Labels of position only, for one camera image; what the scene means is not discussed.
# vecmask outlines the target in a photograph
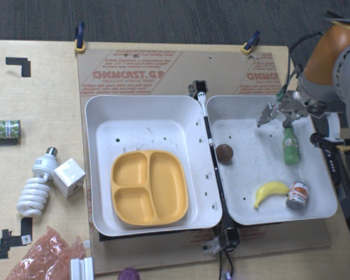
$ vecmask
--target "soda bottle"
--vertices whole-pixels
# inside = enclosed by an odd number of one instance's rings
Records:
[[[287,165],[299,163],[298,139],[293,132],[293,126],[284,128],[284,139],[282,141],[284,151],[284,162]]]

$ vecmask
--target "table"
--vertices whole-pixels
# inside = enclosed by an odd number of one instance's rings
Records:
[[[241,46],[86,43],[86,48],[137,50],[231,51]],[[286,47],[257,47],[271,52],[281,81],[286,74]],[[31,61],[31,78],[21,77],[21,67],[5,64],[6,57],[26,57]],[[2,229],[20,234],[21,216],[16,210],[25,181],[32,177],[32,166],[48,147],[58,149],[58,161],[73,158],[84,168],[78,64],[74,43],[58,41],[0,40],[0,120],[20,119],[20,144],[0,146],[0,238]],[[88,241],[89,224],[86,188],[66,200],[51,183],[50,198],[43,215],[33,219],[33,241],[57,230],[68,242],[79,236]],[[235,258],[237,279],[350,279],[350,234],[341,207],[325,219],[331,246],[280,254]],[[30,245],[12,247],[8,259],[0,260],[0,279],[26,254]],[[142,280],[217,279],[219,261],[189,263],[140,270]],[[96,279],[115,279],[117,273]]]

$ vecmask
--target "white tray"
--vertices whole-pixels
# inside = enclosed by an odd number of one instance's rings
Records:
[[[234,155],[227,165],[219,164],[227,208],[231,217],[243,225],[327,218],[337,210],[337,198],[326,168],[323,153],[310,142],[315,132],[310,117],[293,122],[299,140],[300,163],[284,163],[282,122],[284,115],[257,127],[256,118],[274,96],[214,96],[207,104],[215,147],[228,144]],[[309,186],[303,210],[285,204],[285,196],[268,197],[258,209],[253,205],[259,186],[269,181],[291,186],[299,181]]]
[[[188,96],[96,96],[85,107],[92,217],[106,236],[211,228],[222,217],[221,200],[200,104]],[[125,152],[158,149],[183,165],[188,211],[162,226],[124,223],[114,211],[110,170]]]

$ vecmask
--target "blue and yellow clamp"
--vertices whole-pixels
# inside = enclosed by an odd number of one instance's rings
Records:
[[[247,55],[252,51],[253,47],[259,42],[259,34],[260,32],[258,30],[255,31],[249,40],[244,43],[243,47],[241,48],[241,52],[243,54]]]
[[[84,22],[79,22],[75,28],[75,52],[84,53],[86,50],[85,42],[83,39]]]

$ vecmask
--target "purple object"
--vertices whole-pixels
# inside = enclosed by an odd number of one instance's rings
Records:
[[[118,280],[140,280],[140,275],[134,268],[125,268],[118,274]]]

